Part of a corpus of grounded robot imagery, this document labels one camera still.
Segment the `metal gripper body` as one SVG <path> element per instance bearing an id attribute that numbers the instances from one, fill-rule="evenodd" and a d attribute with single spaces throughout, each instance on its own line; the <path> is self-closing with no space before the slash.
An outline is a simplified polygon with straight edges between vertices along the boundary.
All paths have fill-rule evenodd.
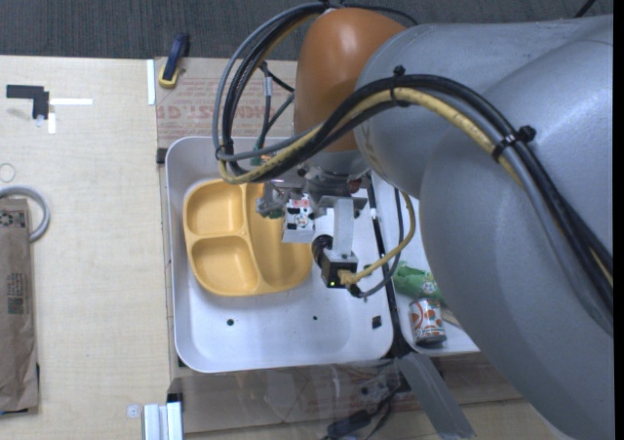
<path id="1" fill-rule="evenodd" d="M 263 217 L 278 218 L 306 209 L 313 218 L 318 218 L 340 198 L 353 198 L 354 209 L 362 210 L 367 199 L 356 197 L 356 193 L 368 187 L 367 172 L 349 176 L 303 165 L 265 182 L 256 199 L 255 210 Z"/>

